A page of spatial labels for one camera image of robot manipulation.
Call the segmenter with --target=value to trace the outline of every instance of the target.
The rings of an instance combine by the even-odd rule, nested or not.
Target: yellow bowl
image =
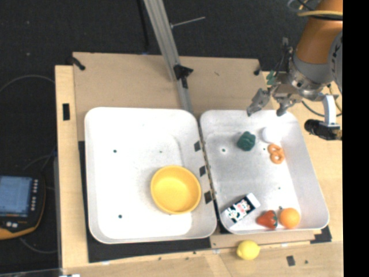
[[[177,165],[159,169],[152,177],[150,189],[155,204],[169,214],[191,212],[201,199],[201,186],[197,177]]]

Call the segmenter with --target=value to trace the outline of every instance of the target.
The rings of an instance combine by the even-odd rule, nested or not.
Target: orange
[[[284,208],[279,216],[280,223],[288,229],[296,227],[301,220],[300,213],[294,208]]]

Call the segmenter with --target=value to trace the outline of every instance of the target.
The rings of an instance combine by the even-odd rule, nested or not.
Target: display screen
[[[0,175],[0,216],[28,216],[32,178]]]

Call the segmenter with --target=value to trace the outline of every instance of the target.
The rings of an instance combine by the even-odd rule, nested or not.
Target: wooden table
[[[330,212],[332,241],[311,244],[319,231],[260,233],[248,237],[220,234],[211,248],[90,263],[86,242],[78,142],[84,140],[84,115],[97,106],[180,108],[158,55],[74,53],[82,65],[56,66],[61,268],[81,276],[341,276],[343,275],[342,142],[309,135],[303,124],[317,116],[302,104],[289,109],[299,120]],[[265,88],[256,59],[181,57],[194,69],[189,92],[194,115],[210,109],[245,110],[258,88]],[[323,112],[321,103],[311,103]],[[266,108],[276,108],[274,101]],[[239,241],[261,245],[259,256],[244,261],[235,254]]]

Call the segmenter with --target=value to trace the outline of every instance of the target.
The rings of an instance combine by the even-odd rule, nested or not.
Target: yellow ball
[[[237,247],[237,255],[244,260],[255,259],[260,252],[260,246],[252,240],[244,240]]]

